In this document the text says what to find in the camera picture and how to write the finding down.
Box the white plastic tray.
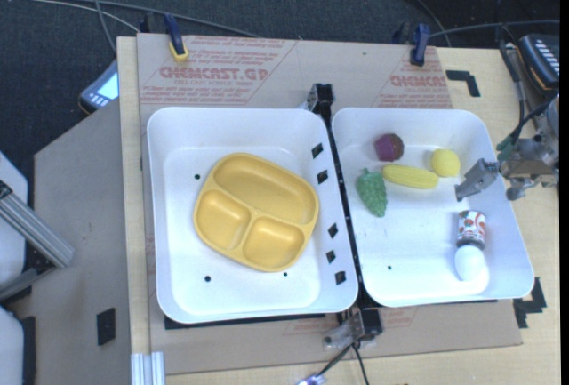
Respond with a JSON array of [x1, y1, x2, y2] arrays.
[[146, 106, 359, 325], [331, 107, 535, 309]]

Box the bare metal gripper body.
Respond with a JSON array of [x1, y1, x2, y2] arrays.
[[498, 136, 560, 189]]

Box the brown cardboard board red print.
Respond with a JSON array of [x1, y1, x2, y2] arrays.
[[135, 32, 525, 375]]

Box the black block with wires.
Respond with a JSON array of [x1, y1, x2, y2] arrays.
[[308, 83, 334, 116], [337, 307, 384, 338]]

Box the yellow corn cob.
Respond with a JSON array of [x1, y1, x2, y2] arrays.
[[381, 164, 440, 190]]

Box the yellow lemon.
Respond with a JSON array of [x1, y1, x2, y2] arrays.
[[429, 148, 461, 179]]

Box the white egg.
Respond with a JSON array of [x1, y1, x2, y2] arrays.
[[453, 243, 485, 282]]

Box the red and white can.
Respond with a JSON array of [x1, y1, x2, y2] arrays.
[[456, 210, 487, 249]]

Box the thin black rod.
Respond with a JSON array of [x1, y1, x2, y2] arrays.
[[324, 107, 366, 312]]

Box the yellow divided plate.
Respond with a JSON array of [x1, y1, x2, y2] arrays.
[[192, 152, 321, 273]]

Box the green grapes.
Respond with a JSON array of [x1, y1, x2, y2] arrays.
[[355, 167, 389, 219]]

